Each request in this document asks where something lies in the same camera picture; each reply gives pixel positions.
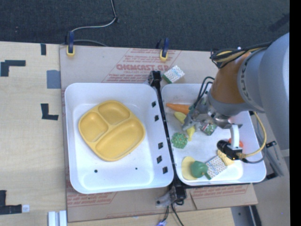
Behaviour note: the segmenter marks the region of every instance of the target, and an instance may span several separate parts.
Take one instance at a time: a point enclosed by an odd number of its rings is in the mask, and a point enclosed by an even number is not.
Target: toy carrot
[[[190,105],[166,103],[166,106],[173,109],[174,111],[182,112],[185,115],[189,113]]]

